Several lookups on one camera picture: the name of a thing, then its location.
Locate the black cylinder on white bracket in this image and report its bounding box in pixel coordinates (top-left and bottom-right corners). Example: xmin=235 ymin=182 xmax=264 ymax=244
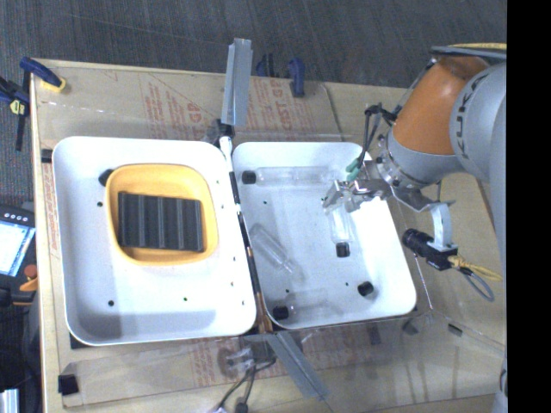
xmin=394 ymin=188 xmax=460 ymax=272

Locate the black block with thin wires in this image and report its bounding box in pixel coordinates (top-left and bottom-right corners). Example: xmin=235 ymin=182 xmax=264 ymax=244
xmin=222 ymin=336 xmax=277 ymax=374

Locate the brown cardboard board red print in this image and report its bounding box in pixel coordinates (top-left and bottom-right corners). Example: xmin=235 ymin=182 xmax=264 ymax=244
xmin=28 ymin=57 xmax=508 ymax=413

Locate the clear plastic bottle without cap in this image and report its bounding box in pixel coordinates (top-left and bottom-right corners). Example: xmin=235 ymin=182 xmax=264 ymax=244
xmin=248 ymin=222 xmax=307 ymax=284

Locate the white plastic tray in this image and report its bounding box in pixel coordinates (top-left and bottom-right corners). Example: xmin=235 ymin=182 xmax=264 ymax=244
xmin=231 ymin=140 xmax=418 ymax=331
xmin=51 ymin=135 xmax=258 ymax=348

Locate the clear plastic bottle black cap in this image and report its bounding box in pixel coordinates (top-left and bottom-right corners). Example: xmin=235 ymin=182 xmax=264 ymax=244
xmin=240 ymin=165 xmax=342 ymax=188
xmin=328 ymin=204 xmax=356 ymax=259
xmin=271 ymin=287 xmax=342 ymax=322

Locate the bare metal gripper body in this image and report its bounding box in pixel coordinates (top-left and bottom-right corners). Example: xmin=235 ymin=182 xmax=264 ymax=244
xmin=334 ymin=157 xmax=415 ymax=200

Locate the thin black and white rod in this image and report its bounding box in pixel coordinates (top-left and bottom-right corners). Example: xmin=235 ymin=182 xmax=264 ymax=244
xmin=218 ymin=134 xmax=273 ymax=334

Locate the black ribbed rectangular block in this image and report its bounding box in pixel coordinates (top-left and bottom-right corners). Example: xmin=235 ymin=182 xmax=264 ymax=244
xmin=116 ymin=191 xmax=205 ymax=253

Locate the yellow plastic bowl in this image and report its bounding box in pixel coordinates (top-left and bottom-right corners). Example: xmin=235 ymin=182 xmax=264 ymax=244
xmin=104 ymin=163 xmax=220 ymax=268

